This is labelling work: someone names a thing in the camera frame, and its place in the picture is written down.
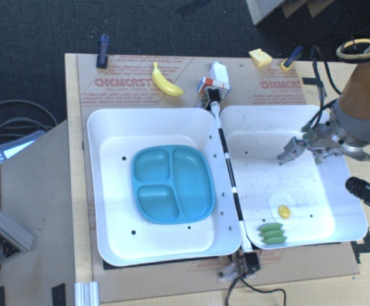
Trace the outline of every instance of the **blue plate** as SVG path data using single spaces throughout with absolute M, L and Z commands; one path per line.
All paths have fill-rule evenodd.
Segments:
M 139 151 L 132 161 L 132 186 L 138 210 L 150 222 L 200 221 L 215 208 L 209 165 L 193 147 L 163 145 Z

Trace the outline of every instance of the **yellow sponge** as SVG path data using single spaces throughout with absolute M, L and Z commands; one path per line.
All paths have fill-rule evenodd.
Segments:
M 252 50 L 248 54 L 250 54 L 251 59 L 253 59 L 257 67 L 271 64 L 271 61 L 273 60 L 273 58 L 269 54 L 265 53 L 260 48 Z

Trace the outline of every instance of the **white tray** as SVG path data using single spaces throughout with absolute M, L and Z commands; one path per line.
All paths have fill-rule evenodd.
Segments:
M 278 165 L 276 155 L 318 111 L 315 106 L 229 106 L 221 114 L 246 233 L 253 245 L 277 249 L 359 240 L 367 233 L 361 202 L 345 189 L 344 157 L 321 165 L 306 151 Z M 115 266 L 230 255 L 241 244 L 217 123 L 200 108 L 100 109 L 87 124 L 102 258 Z M 202 221 L 154 224 L 137 209 L 131 161 L 147 147 L 188 145 L 210 166 L 216 206 Z M 291 217 L 282 219 L 285 204 Z M 287 241 L 263 244 L 258 227 L 283 224 Z

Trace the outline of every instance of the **egg yolk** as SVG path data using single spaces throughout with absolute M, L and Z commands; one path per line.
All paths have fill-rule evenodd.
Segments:
M 280 205 L 278 207 L 278 214 L 283 219 L 288 219 L 291 216 L 291 210 L 286 205 Z

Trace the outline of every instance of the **black floor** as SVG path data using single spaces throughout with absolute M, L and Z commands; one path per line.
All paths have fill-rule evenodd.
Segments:
M 96 54 L 102 33 L 110 54 L 248 57 L 261 48 L 284 58 L 368 27 L 370 0 L 337 0 L 315 18 L 305 6 L 289 19 L 278 8 L 257 26 L 245 0 L 0 0 L 0 101 L 33 101 L 64 120 L 64 54 Z M 328 61 L 339 43 L 322 47 Z M 34 108 L 4 105 L 0 123 L 18 115 L 44 121 Z

